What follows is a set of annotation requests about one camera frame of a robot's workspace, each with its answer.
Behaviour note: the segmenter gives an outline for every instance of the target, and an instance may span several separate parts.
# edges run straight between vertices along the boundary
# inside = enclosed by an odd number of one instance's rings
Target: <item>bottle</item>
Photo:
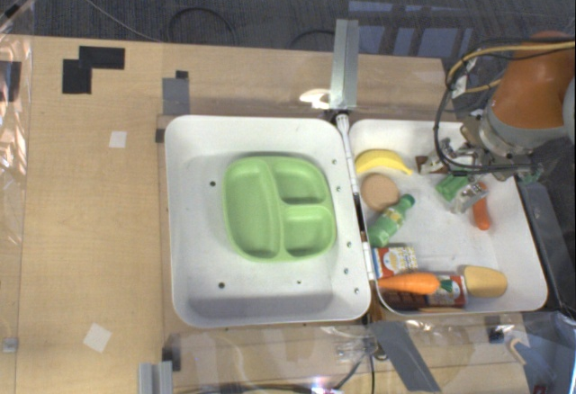
[[[368,228],[368,241],[370,246],[382,248],[388,245],[390,237],[402,226],[406,217],[406,210],[414,205],[414,198],[404,194],[396,205],[392,205],[378,217],[376,222]]]

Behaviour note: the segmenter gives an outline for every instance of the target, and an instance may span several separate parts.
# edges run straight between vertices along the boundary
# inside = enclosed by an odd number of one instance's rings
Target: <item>wooden tabletop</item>
[[[62,60],[78,58],[80,45],[125,48],[125,68],[95,69],[92,94],[63,94]],[[166,339],[155,142],[162,78],[188,71],[194,113],[314,116],[318,113],[301,105],[298,97],[313,88],[329,88],[332,57],[36,38],[33,59],[16,392],[132,394],[137,392],[139,363],[159,362]],[[431,119],[443,76],[436,59],[362,55],[359,111]],[[124,148],[109,146],[113,132],[126,133]],[[521,323],[518,316],[506,318]],[[442,319],[436,322],[442,325]],[[109,337],[102,352],[85,344],[93,324],[104,330],[103,335],[96,332],[96,340]],[[526,391],[521,365],[505,348],[488,343],[481,319],[459,331],[460,339],[451,334],[435,341],[430,334],[429,341],[424,336],[417,341],[444,392],[473,391],[476,381],[483,383],[483,392]],[[302,341],[285,345],[283,357],[305,366],[306,357],[321,355],[314,350],[316,331],[302,332],[308,346]],[[210,366],[217,346],[229,354],[235,372],[242,362],[244,373],[256,377],[263,354],[249,342],[243,352],[241,335],[231,333],[228,339],[234,344],[215,343],[203,332],[191,331],[185,339],[189,349],[197,347],[198,357],[203,348],[212,351],[212,358],[195,366],[187,380],[190,386],[223,373],[221,366]],[[376,392],[404,392],[390,362],[376,368]],[[346,385],[349,392],[369,392],[366,370],[363,366]],[[340,372],[346,372],[344,366]]]

